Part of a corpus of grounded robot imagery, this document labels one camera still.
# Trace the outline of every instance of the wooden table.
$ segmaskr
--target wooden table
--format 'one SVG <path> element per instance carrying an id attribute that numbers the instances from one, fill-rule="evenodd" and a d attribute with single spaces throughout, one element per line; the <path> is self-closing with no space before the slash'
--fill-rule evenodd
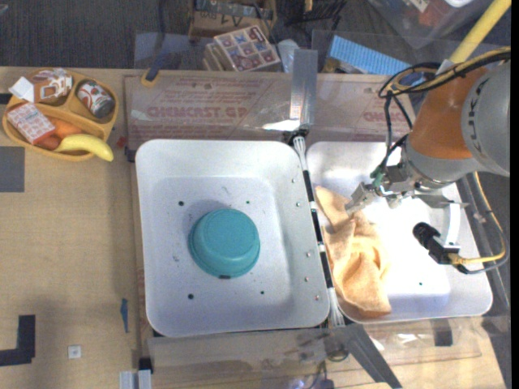
<path id="1" fill-rule="evenodd" d="M 30 70 L 0 67 L 0 93 Z M 109 138 L 115 159 L 71 163 L 26 151 L 24 192 L 0 192 L 0 349 L 16 347 L 19 315 L 36 315 L 36 356 L 30 364 L 0 367 L 5 389 L 117 388 L 119 373 L 135 370 L 143 354 L 136 272 L 142 249 L 135 240 L 133 164 L 116 144 L 126 134 L 123 79 L 141 71 L 76 71 L 107 83 L 119 96 L 122 110 Z M 0 146 L 15 145 L 0 131 Z M 120 313 L 123 299 L 129 309 L 127 331 Z M 412 365 L 388 360 L 404 387 L 504 387 L 479 321 L 464 321 L 475 331 L 480 355 Z M 80 345 L 81 358 L 68 358 L 72 345 Z M 371 383 L 354 359 L 349 362 L 337 372 L 330 365 L 328 376 L 336 387 L 387 387 Z M 155 374 L 153 387 L 172 383 Z M 213 387 L 260 387 L 260 382 Z"/>

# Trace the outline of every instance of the blue bowl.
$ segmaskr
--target blue bowl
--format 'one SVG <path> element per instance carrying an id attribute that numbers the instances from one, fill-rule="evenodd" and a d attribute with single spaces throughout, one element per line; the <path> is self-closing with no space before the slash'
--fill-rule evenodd
<path id="1" fill-rule="evenodd" d="M 189 233 L 189 251 L 196 264 L 212 276 L 247 274 L 260 256 L 260 236 L 245 213 L 219 209 L 202 216 Z"/>

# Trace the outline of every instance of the toy banana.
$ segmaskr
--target toy banana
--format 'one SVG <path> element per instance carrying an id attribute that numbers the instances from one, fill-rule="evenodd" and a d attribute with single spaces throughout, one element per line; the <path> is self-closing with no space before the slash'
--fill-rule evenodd
<path id="1" fill-rule="evenodd" d="M 65 137 L 55 152 L 70 152 L 82 150 L 91 152 L 106 161 L 114 159 L 114 152 L 102 139 L 90 134 L 73 134 Z"/>

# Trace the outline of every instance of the yellow pole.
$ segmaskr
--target yellow pole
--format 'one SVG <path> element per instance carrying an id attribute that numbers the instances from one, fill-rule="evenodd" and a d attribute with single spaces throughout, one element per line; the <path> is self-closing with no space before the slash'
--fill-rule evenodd
<path id="1" fill-rule="evenodd" d="M 512 5 L 512 0 L 494 0 L 450 57 L 453 63 L 466 61 Z"/>

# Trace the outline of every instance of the orange towel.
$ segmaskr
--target orange towel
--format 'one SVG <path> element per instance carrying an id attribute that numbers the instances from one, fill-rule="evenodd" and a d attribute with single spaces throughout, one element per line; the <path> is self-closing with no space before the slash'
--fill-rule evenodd
<path id="1" fill-rule="evenodd" d="M 390 313 L 384 289 L 390 263 L 375 226 L 362 211 L 349 217 L 349 200 L 340 194 L 317 186 L 315 197 L 333 229 L 323 237 L 336 291 L 365 317 Z"/>

